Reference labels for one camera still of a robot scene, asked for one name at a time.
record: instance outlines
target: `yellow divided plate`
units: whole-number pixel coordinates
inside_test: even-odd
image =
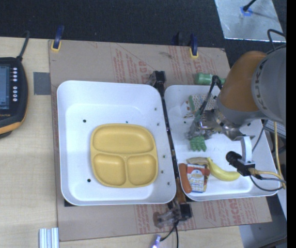
[[[157,149],[144,127],[110,123],[94,129],[91,165],[96,179],[108,187],[136,188],[153,183],[158,174]]]

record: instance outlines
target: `gray square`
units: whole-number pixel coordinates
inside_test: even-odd
[[[251,0],[214,0],[226,39],[269,41],[267,30],[283,32],[272,0],[256,0],[244,12]],[[271,33],[274,42],[286,42],[277,33]]]

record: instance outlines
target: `brown cardboard sheet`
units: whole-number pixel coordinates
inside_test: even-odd
[[[60,241],[160,233],[155,212],[160,205],[67,205],[60,189],[58,122],[56,91],[67,80],[144,84],[154,71],[165,71],[165,87],[193,85],[198,72],[225,78],[229,64],[223,49],[198,48],[198,58],[190,56],[187,46],[127,44],[90,41],[62,41],[59,52],[50,49],[50,77],[56,168],[57,216]],[[226,227],[270,222],[265,197],[212,200],[191,203],[193,217],[179,230]]]

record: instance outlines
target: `banana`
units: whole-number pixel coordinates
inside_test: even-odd
[[[207,158],[203,158],[203,157],[194,157],[194,158],[190,158],[187,159],[188,163],[191,164],[199,164],[202,162],[205,162],[205,160],[209,163],[209,167],[210,167],[210,172],[211,174],[222,181],[234,181],[236,179],[238,179],[240,177],[240,173],[239,172],[235,172],[235,171],[225,171],[223,169],[221,169],[219,166],[217,166],[210,157]]]

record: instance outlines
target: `table surface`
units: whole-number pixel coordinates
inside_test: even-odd
[[[16,57],[24,38],[0,37],[0,57]],[[24,123],[0,139],[0,247],[38,247],[41,228],[57,227],[50,95],[34,95],[34,72],[49,71],[47,39],[30,39],[23,56],[29,84]],[[149,247],[154,234],[61,242],[59,247]],[[238,226],[179,232],[179,247],[243,247]],[[176,247],[173,233],[160,244]]]

